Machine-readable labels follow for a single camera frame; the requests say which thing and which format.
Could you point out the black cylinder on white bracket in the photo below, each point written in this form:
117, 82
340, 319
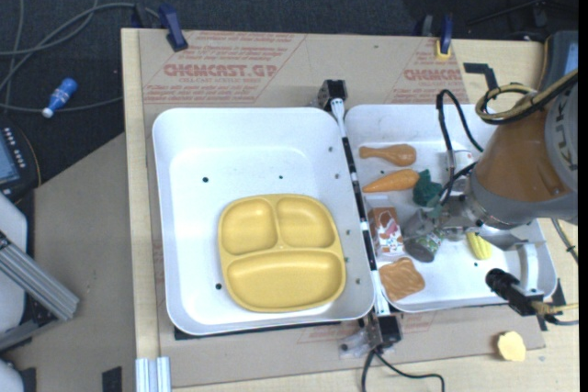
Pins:
523, 289

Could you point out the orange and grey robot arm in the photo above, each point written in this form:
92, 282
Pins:
519, 160

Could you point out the orange carrot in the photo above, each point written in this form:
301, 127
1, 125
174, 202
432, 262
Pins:
395, 181

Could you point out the small white can, red print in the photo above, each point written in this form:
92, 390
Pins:
460, 160

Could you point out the orange and white carton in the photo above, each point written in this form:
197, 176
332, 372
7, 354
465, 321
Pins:
386, 231

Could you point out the yellow corn cob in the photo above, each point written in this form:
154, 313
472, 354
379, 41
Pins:
479, 245

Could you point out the brown toast slice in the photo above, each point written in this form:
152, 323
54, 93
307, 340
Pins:
400, 280

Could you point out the yellow toy crisp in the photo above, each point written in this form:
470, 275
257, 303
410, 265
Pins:
511, 346

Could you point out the yellow divided plate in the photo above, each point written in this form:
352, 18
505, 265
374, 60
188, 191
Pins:
280, 252

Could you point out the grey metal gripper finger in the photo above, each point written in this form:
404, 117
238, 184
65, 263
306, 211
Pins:
419, 222
452, 234

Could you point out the brown cardboard board, red print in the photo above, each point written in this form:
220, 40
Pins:
275, 73

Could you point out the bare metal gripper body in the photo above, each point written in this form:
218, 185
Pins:
459, 211

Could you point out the blue bottle with white cap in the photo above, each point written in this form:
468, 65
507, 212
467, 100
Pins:
62, 95

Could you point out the brown toy chicken drumstick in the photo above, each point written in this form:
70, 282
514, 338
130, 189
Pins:
395, 155

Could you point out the thin black and white rod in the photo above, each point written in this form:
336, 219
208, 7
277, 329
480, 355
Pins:
356, 193

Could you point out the green broccoli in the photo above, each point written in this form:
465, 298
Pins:
425, 190

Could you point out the small can with green print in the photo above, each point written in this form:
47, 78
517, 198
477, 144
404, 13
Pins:
425, 249

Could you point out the white plastic tray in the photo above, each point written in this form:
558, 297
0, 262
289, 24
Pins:
193, 206
459, 284

